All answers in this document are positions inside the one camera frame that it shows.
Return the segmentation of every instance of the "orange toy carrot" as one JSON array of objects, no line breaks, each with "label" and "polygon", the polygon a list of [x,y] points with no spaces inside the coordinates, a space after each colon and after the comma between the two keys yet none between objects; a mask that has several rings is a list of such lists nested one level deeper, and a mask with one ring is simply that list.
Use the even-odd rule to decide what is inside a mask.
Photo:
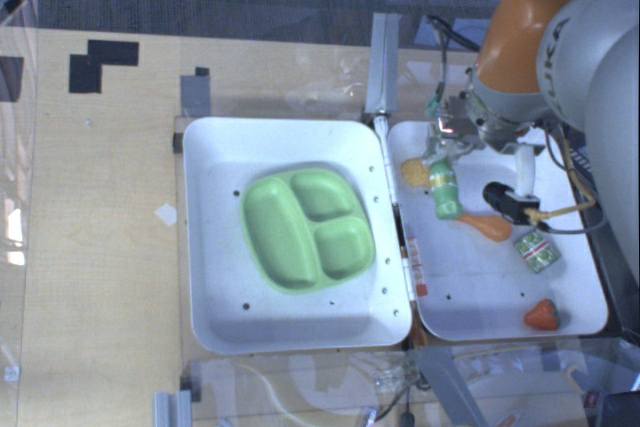
[{"label": "orange toy carrot", "polygon": [[551,299],[543,299],[532,310],[525,313],[524,322],[536,329],[555,331],[560,325],[558,308]]}]

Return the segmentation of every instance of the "green bottle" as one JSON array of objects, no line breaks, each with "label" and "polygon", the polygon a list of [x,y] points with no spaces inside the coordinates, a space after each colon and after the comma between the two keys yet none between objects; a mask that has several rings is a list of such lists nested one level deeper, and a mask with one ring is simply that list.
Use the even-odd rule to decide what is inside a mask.
[{"label": "green bottle", "polygon": [[429,181],[436,201],[436,217],[438,219],[460,217],[462,205],[458,201],[458,181],[447,159],[438,160],[431,165]]}]

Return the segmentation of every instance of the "table surface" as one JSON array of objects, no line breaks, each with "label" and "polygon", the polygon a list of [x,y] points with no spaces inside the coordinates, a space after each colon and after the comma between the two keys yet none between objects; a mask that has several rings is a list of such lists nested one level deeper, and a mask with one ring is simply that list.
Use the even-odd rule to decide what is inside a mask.
[{"label": "table surface", "polygon": [[[139,42],[139,64],[103,66],[101,94],[70,94],[69,55],[86,54],[89,39]],[[317,103],[298,100],[318,91],[345,94],[347,82],[361,95],[368,58],[368,48],[39,32],[19,426],[151,425],[154,392],[178,389],[178,230],[156,211],[177,204],[172,136],[180,76],[209,68],[214,114],[280,117],[289,109],[294,117],[317,116],[305,110]],[[449,56],[454,91],[464,86],[472,59]],[[400,61],[398,119],[420,119],[437,84],[439,54],[401,51]],[[336,113],[324,114],[358,114]],[[326,389],[339,389],[326,378]],[[558,400],[575,412],[569,395]],[[359,412],[343,406],[327,420],[308,400],[306,406],[295,418],[283,413],[269,423],[247,412],[241,425],[352,426]],[[433,399],[421,411],[433,425],[447,424]]]}]

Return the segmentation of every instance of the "yellow cable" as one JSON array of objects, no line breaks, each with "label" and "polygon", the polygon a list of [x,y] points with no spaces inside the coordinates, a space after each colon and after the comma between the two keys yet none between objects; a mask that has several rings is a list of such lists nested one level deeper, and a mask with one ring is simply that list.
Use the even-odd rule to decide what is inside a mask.
[{"label": "yellow cable", "polygon": [[535,208],[527,208],[525,209],[524,213],[529,217],[529,222],[534,226],[537,225],[540,221],[551,219],[552,217],[558,217],[560,215],[569,214],[571,212],[586,210],[596,205],[596,199],[593,197],[589,189],[587,189],[587,187],[580,181],[578,175],[576,174],[576,170],[573,167],[573,163],[571,162],[571,154],[569,153],[569,141],[566,139],[566,137],[563,139],[563,154],[565,164],[567,166],[567,174],[569,175],[571,183],[575,185],[576,189],[578,189],[582,193],[587,201],[579,203],[578,205],[559,208],[558,210],[553,210],[551,212],[544,212]]}]

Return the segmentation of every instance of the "white tray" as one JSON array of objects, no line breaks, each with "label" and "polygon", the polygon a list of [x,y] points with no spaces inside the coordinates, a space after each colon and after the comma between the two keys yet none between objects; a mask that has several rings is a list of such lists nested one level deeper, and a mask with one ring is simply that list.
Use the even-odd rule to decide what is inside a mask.
[{"label": "white tray", "polygon": [[[208,350],[224,354],[387,346],[411,325],[389,189],[376,135],[345,121],[203,118],[184,135],[191,320]],[[307,294],[261,277],[244,239],[240,197],[257,178],[307,167],[354,188],[376,246],[360,276]]]},{"label": "white tray", "polygon": [[[433,198],[424,189],[406,184],[400,172],[402,162],[424,152],[426,131],[426,122],[405,122],[394,126],[389,135],[403,223],[407,236],[417,240],[426,278],[428,295],[419,299],[425,326],[450,341],[600,331],[608,309],[586,236],[549,235],[562,256],[534,274],[513,246],[531,228],[514,227],[509,241],[496,243],[463,223],[437,219]],[[527,141],[544,143],[543,133],[532,131]],[[461,157],[454,169],[460,201],[470,213],[492,213],[482,198],[487,183],[515,186],[514,157],[491,149]],[[575,203],[567,175],[552,163],[546,150],[536,158],[534,194],[541,198],[544,210]],[[551,219],[549,224],[558,229],[582,227],[577,213]],[[557,332],[536,331],[522,320],[544,298],[558,306],[561,326]]]}]

